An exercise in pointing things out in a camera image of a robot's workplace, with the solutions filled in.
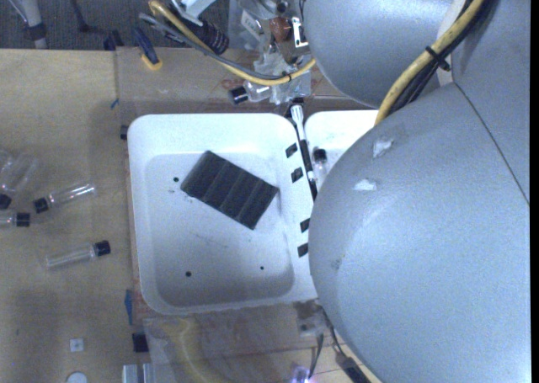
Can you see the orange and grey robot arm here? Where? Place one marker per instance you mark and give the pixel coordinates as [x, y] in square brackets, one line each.
[421, 246]

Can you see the clear bottle with black cap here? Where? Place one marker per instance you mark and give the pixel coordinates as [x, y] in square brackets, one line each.
[320, 162]
[67, 196]
[248, 93]
[76, 254]
[14, 171]
[17, 219]

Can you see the white plastic tray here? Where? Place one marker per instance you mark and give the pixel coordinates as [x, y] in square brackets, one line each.
[337, 129]
[210, 255]

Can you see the thin black and white rod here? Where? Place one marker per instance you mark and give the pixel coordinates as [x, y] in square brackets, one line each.
[304, 150]

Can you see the black ribbed rectangular block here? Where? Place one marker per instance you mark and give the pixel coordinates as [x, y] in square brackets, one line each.
[229, 189]

